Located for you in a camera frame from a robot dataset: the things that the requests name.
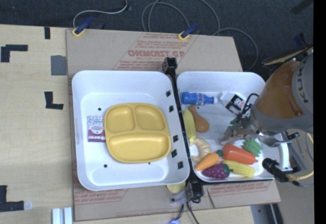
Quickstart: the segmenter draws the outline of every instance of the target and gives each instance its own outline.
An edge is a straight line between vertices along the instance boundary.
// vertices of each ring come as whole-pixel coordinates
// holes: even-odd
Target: yellow cable
[[[314,144],[314,140],[311,136],[311,134],[307,133],[307,136],[309,138],[309,140],[311,141],[312,145]],[[303,179],[307,179],[311,176],[314,175],[314,171],[312,170],[311,173],[304,175],[304,176],[296,176],[296,175],[292,175],[292,174],[287,174],[286,177],[289,178],[290,181],[299,181],[299,180],[303,180]]]

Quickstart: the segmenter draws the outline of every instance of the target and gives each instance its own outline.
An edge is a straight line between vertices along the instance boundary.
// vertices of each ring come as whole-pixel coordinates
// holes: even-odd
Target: cardboard box
[[[72,77],[82,70],[160,70],[165,57],[177,59],[177,73],[185,71],[242,71],[230,37],[191,35],[181,42],[175,34],[86,30],[76,38],[66,30],[70,122],[73,156],[74,218],[92,220],[122,216],[178,212],[170,205],[165,186],[90,191],[76,174]],[[194,210],[276,203],[275,181],[205,185],[204,196]]]

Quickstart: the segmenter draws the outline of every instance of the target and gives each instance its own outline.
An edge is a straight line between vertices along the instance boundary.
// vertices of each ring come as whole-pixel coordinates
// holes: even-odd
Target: wooden table
[[[50,58],[66,56],[65,28],[0,25],[0,46],[27,44],[0,63],[0,185],[7,201],[30,201],[30,210],[1,212],[0,223],[50,223],[53,208],[73,207],[68,78],[51,75]],[[60,109],[46,109],[44,92]],[[195,211],[199,223],[253,224],[249,206]],[[167,213],[84,223],[169,223]],[[195,223],[188,212],[182,223]]]

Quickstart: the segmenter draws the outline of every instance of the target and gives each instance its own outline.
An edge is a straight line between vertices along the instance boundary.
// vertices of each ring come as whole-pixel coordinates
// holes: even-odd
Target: yellow corn
[[[247,164],[229,160],[224,160],[222,163],[225,163],[230,170],[233,170],[232,173],[246,177],[253,177],[255,174],[255,169]]]

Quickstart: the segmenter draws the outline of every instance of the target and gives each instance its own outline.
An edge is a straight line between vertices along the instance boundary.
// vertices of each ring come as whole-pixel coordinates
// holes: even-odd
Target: purple grapes
[[[219,163],[203,170],[202,174],[206,177],[212,177],[221,180],[227,178],[230,175],[230,169],[225,163]]]

